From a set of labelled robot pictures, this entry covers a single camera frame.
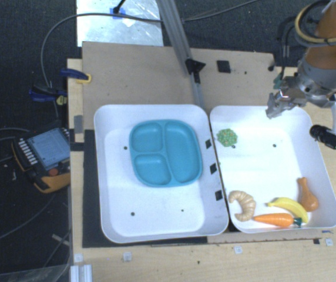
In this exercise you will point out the green broccoli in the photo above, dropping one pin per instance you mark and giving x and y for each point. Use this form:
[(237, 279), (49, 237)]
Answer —
[(227, 137)]

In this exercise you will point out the white plastic tray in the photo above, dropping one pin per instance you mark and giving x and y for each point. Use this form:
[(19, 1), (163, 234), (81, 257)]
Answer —
[(262, 172), (156, 213)]

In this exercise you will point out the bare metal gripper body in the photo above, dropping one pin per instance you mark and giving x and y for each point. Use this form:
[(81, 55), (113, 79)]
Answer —
[(309, 94)]

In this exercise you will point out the yellow banana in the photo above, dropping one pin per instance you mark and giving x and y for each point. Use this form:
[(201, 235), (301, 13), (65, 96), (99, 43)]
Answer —
[(291, 205)]

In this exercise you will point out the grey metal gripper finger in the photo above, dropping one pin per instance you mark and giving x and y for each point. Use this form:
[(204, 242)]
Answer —
[(281, 106), (271, 107)]

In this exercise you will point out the blue divided plate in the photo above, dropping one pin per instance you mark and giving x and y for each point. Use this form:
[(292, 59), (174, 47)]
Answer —
[(182, 148)]

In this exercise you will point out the orange carrot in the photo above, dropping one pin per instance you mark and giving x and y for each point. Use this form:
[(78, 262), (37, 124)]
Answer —
[(273, 219)]

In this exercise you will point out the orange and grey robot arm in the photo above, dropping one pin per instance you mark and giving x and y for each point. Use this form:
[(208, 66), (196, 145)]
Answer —
[(334, 19)]

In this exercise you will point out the beige croissant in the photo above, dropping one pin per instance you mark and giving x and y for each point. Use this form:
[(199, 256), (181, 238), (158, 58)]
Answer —
[(248, 206)]

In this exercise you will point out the black cylinder on white bracket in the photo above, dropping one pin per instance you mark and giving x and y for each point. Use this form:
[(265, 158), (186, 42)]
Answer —
[(326, 135)]

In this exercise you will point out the brown chicken drumstick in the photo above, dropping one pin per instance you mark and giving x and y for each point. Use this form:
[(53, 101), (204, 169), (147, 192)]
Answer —
[(306, 197)]

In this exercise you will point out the brown cardboard board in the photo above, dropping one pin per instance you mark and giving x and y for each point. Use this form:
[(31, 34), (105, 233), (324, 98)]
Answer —
[(144, 75)]

